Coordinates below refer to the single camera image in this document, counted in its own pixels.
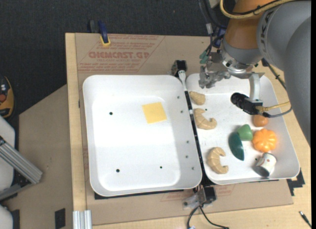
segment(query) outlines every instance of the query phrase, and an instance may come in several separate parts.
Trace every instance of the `black floor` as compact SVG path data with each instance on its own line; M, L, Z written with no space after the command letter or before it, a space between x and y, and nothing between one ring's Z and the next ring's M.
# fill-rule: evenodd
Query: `black floor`
M16 114L66 84L65 33L87 32L89 19L109 33L207 34L196 0L0 0L0 19L0 73L14 89Z

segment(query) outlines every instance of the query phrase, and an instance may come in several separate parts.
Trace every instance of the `tin can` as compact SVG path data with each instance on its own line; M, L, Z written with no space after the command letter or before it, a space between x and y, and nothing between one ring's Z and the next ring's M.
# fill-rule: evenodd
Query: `tin can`
M264 177L268 177L276 165L277 159L271 153L264 153L254 167L254 171Z

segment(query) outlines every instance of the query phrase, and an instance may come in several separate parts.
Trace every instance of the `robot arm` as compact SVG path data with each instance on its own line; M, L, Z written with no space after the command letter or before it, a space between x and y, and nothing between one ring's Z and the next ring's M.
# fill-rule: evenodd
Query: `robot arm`
M221 62L230 75L250 81L250 97L234 95L232 102L257 114L262 105L258 91L262 74L247 70L264 58L284 71L292 109L310 144L311 0L238 0L232 13L225 10L223 0L220 6L231 19L220 49L201 69L200 85L214 86L205 77L213 63Z

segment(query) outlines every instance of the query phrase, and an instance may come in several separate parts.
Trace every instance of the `yellow sticky note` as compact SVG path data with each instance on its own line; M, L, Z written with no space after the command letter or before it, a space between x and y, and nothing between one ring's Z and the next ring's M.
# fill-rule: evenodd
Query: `yellow sticky note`
M142 107L148 124L167 120L161 102L142 105Z

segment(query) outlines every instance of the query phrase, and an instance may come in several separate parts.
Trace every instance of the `wooden table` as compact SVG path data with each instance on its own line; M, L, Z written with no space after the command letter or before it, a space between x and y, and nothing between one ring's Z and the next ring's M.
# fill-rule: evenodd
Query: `wooden table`
M78 73L76 59L76 34L66 34L66 58L67 58L67 77L68 77L68 99L69 99L69 121L70 121L70 141L71 141L71 165L72 165L72 184L73 184L73 206L75 211L87 209L80 112L78 107ZM265 72L273 86L279 102L288 101L287 94L273 74L266 68L258 67L257 72ZM239 210L231 212L221 212L208 214L210 220L216 224L229 226L232 229L244 228L309 228L301 218L299 211L303 211L306 216L312 219L311 204L311 149L308 145L293 112L284 116L288 131L290 133L295 151L297 153L301 170L305 179L302 188L294 190L293 205L258 208L249 210ZM185 229L187 217L173 217L155 220L145 220L110 225L94 226L94 229ZM216 228L210 225L203 215L193 216L191 225L197 229Z

